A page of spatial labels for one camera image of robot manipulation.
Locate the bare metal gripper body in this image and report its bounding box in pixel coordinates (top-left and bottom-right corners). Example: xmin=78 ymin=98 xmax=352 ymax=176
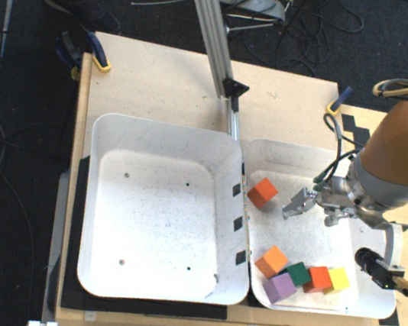
xmin=311 ymin=173 xmax=393 ymax=237

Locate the white plastic tray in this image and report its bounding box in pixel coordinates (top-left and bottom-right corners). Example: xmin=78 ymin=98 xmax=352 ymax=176
xmin=65 ymin=108 xmax=274 ymax=321
xmin=217 ymin=135 xmax=408 ymax=326

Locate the light orange cube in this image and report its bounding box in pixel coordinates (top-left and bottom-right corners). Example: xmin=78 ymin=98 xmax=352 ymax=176
xmin=251 ymin=243 xmax=291 ymax=282

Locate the green cube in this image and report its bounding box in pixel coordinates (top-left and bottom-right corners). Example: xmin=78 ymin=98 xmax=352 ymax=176
xmin=281 ymin=259 xmax=315 ymax=290

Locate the yellow cube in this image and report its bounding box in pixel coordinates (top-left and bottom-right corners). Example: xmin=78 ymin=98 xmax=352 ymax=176
xmin=323 ymin=264 xmax=354 ymax=299

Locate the purple cube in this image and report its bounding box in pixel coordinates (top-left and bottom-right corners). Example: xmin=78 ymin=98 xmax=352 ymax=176
xmin=260 ymin=268 xmax=301 ymax=308

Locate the pale wood board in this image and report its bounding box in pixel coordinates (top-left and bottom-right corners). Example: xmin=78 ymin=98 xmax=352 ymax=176
xmin=46 ymin=30 xmax=408 ymax=326

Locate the black cylinder on white bracket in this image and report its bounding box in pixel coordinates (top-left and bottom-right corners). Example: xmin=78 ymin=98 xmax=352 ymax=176
xmin=349 ymin=217 xmax=408 ymax=294

